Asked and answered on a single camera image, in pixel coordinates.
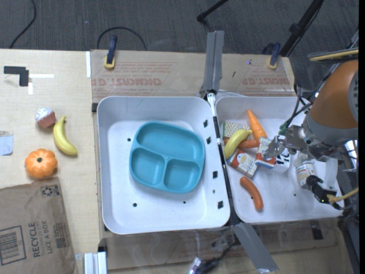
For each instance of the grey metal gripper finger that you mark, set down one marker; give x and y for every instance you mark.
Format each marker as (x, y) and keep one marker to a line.
(272, 148)
(288, 150)

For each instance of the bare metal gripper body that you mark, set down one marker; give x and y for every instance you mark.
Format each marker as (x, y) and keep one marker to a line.
(296, 137)

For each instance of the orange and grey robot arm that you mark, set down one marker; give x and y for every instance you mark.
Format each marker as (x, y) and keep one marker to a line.
(330, 101)

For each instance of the red and white carton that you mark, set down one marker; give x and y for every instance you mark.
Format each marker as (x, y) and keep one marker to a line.
(263, 160)

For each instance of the black and white carton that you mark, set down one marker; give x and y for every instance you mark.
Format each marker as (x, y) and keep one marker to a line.
(282, 164)

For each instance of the orange sausage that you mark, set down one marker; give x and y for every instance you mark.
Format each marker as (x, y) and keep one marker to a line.
(252, 193)
(249, 144)

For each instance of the small white bottle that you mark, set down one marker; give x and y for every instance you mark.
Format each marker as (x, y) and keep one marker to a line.
(304, 173)

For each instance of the orange carrot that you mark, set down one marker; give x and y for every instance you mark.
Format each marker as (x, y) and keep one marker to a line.
(256, 125)

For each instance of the orange and white carton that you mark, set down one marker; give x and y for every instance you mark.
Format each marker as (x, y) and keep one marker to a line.
(242, 163)

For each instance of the yellow banana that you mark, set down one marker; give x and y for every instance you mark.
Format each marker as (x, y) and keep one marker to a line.
(235, 143)
(62, 138)

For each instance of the green and white carton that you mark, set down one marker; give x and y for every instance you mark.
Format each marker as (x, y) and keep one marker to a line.
(229, 128)

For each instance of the white plastic tray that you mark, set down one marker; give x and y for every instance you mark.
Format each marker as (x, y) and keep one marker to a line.
(285, 204)
(122, 210)

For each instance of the blue divided plate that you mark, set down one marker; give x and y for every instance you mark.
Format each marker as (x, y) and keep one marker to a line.
(166, 156)

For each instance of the brown cardboard board red print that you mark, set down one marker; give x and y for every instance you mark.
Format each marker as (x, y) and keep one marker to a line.
(176, 73)

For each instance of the pink cupcake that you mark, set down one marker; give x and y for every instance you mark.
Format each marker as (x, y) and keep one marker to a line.
(45, 118)

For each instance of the orange pumpkin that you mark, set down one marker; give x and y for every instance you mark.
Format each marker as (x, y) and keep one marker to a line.
(41, 164)

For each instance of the brown paper bag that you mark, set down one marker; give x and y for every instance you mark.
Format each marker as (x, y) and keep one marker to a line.
(31, 233)

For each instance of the black cylinder on white bracket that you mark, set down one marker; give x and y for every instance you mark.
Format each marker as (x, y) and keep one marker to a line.
(319, 188)

